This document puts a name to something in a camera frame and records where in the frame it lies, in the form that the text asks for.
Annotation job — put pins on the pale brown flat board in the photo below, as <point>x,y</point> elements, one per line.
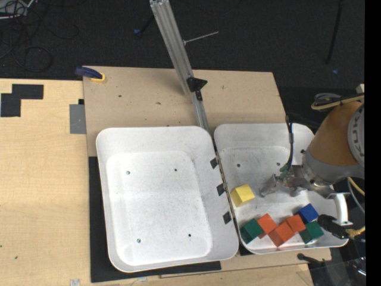
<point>149,100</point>

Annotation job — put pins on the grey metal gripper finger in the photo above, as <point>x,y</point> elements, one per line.
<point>297,192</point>
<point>271,186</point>

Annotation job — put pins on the green cube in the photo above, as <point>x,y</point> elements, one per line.
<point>250,230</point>
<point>312,231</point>

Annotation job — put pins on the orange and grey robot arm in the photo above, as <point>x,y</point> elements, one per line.
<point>333,141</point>

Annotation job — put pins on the black cylinder on white bracket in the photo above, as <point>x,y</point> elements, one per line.
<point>340,203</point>

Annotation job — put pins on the white plastic tray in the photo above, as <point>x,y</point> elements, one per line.
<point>160,207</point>
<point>256,156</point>

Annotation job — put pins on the blue cube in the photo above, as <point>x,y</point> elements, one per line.
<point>308,212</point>

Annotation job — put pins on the yellow cube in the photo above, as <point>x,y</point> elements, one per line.
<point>242,195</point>

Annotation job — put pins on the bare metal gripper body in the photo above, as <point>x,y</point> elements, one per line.
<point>300,179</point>

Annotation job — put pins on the orange cube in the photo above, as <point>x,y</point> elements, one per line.
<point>281,234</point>
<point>267,223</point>
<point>296,223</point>

